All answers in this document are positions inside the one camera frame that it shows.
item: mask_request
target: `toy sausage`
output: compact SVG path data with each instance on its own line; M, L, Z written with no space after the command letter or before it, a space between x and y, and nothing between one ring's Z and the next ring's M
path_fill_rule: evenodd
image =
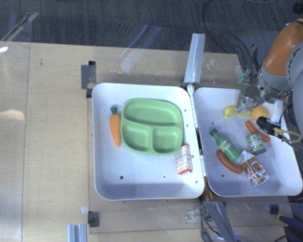
M222 151L217 151L217 157L228 170L235 172L236 174L242 173L242 167L233 164Z
M250 120L246 121L245 125L248 128L249 132L251 132L252 134L259 133L262 137L263 142L268 143L271 140L268 135L259 132Z

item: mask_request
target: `toy sink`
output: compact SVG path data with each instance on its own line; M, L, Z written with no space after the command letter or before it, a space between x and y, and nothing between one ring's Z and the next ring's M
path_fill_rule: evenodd
M270 176L258 187L254 187L244 173L230 172L217 159L218 149L209 134L214 127L238 151L248 150L246 137L249 133L244 123L250 116L224 119L223 115L225 107L236 104L237 96L238 90L234 89L196 90L196 121L204 154L200 155L191 99L184 89L113 83L96 85L92 106L97 193L107 200L191 199L203 193L204 176L207 176L212 191L223 197L299 194L302 179L294 151L275 137L265 144L267 152L257 155ZM114 145L110 132L110 108L113 106L117 106L122 116L119 148ZM271 105L264 106L272 110ZM138 113L146 108L150 113ZM286 129L284 119L282 129ZM174 154L182 144L190 145L192 172L179 175Z

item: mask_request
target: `can lid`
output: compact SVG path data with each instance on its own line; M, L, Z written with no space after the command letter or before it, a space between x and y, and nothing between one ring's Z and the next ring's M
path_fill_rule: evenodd
M218 132L217 129L214 128L213 130L211 130L210 135L213 136L213 135L216 134L217 132Z

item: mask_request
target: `green divided plate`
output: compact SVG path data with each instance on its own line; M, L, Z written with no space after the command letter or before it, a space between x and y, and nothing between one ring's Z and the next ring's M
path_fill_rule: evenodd
M163 100L130 99L121 113L121 139L135 152L171 155L183 142L181 111Z

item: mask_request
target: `green can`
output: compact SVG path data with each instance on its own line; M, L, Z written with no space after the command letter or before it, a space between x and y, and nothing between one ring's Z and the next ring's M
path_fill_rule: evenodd
M261 154L266 151L263 145L262 137L259 133L251 134L247 137L247 141L253 155Z

